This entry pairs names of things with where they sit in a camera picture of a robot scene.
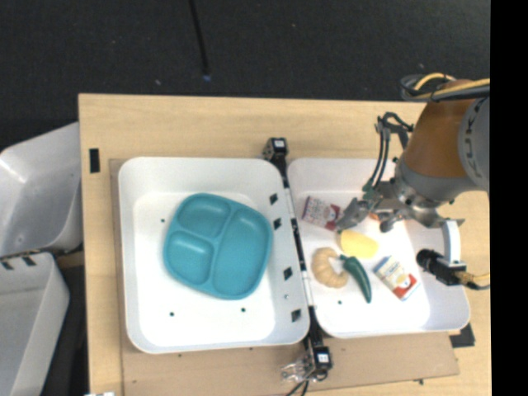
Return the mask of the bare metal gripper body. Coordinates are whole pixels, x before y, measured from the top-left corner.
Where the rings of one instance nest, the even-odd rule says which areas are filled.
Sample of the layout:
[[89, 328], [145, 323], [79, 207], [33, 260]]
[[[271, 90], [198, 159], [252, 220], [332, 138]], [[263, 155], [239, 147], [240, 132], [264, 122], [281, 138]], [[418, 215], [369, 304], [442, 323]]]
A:
[[379, 214], [399, 214], [403, 220], [412, 219], [424, 227], [441, 227], [454, 220], [459, 226], [464, 219], [441, 216], [437, 209], [443, 202], [429, 200], [409, 186], [403, 179], [379, 181], [366, 187], [366, 201], [371, 214], [379, 220]]

